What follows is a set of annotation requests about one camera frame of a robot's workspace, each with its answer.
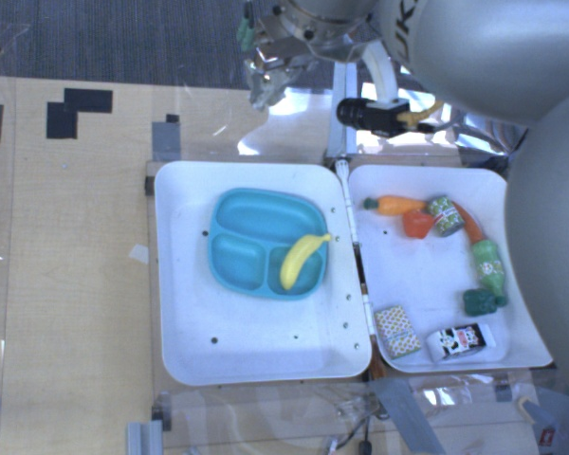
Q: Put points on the red toy pepper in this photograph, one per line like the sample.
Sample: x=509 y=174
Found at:
x=417 y=224

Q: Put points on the green patterned can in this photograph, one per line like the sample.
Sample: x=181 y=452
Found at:
x=446 y=216

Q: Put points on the white cow print carton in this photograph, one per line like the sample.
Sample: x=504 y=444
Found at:
x=460 y=341

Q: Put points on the black cylinder on white bracket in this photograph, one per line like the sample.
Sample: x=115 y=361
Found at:
x=374 y=115

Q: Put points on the white plastic tray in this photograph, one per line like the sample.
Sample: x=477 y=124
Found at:
x=265 y=339
x=422 y=282

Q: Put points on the blue divided plate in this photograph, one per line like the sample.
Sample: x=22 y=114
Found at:
x=246 y=216

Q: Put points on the long orange carrot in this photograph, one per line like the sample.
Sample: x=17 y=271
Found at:
x=472 y=228

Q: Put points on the yellow banana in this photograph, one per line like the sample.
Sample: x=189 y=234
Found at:
x=298 y=260

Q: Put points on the dark green toy pepper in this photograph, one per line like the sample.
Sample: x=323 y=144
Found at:
x=478 y=302

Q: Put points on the yellow patterned carton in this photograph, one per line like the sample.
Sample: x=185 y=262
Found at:
x=397 y=332

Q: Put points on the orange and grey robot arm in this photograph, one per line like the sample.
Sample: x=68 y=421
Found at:
x=479 y=36

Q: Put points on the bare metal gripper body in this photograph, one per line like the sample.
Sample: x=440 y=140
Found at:
x=294 y=36

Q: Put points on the orange carrot with green top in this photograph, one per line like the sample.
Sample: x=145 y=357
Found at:
x=398 y=205

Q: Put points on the green patterned bottle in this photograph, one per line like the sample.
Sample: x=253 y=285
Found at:
x=487 y=266

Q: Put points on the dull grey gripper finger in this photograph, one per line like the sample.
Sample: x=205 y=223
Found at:
x=279 y=83
x=260 y=90

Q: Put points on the thin black and white rod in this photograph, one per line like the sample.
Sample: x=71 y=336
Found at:
x=350 y=206

